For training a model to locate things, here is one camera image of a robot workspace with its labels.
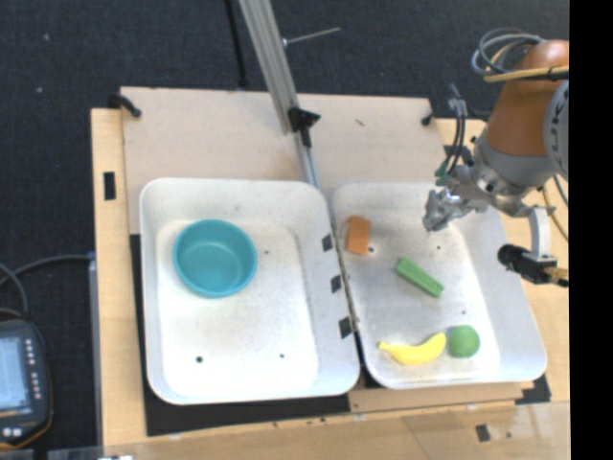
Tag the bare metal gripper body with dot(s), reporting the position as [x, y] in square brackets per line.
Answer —
[488, 190]

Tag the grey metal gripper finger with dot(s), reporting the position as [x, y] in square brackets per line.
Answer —
[432, 213]
[450, 206]

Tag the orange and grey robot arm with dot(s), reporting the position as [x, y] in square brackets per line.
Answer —
[522, 113]

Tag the green toy celery stick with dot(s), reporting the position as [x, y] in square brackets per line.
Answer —
[419, 277]

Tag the brown toy bread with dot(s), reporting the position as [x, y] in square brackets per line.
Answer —
[358, 235]

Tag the white plastic tray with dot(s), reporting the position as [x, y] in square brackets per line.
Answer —
[239, 328]
[412, 314]

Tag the thin black rod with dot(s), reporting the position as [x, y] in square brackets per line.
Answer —
[346, 281]

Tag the green ball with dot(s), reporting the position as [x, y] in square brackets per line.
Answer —
[463, 341]

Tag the yellow banana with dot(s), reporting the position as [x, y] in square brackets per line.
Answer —
[416, 353]

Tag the teal bowl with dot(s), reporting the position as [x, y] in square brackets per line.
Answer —
[214, 259]

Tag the pale flat board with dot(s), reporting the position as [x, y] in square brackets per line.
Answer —
[215, 137]

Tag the black cylinder on white bracket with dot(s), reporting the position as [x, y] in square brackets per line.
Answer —
[527, 261]

